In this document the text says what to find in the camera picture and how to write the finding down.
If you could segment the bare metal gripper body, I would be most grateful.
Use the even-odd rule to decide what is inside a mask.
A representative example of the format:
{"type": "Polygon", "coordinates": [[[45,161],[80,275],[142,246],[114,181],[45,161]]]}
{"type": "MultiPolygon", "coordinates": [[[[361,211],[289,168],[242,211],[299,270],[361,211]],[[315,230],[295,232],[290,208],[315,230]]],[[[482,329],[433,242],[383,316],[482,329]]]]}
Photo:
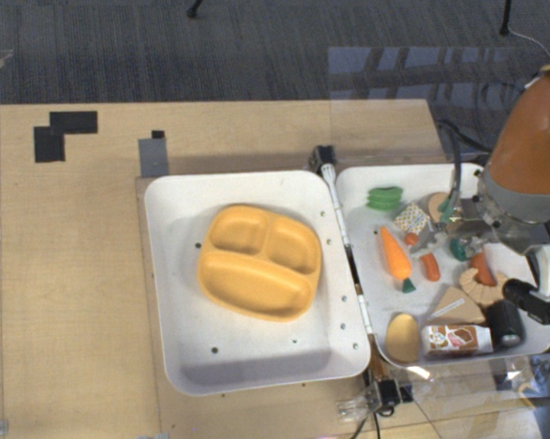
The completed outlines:
{"type": "Polygon", "coordinates": [[[543,246],[543,226],[524,222],[499,208],[494,201],[475,195],[462,198],[445,226],[454,253],[471,258],[487,244],[500,243],[518,255],[543,246]]]}

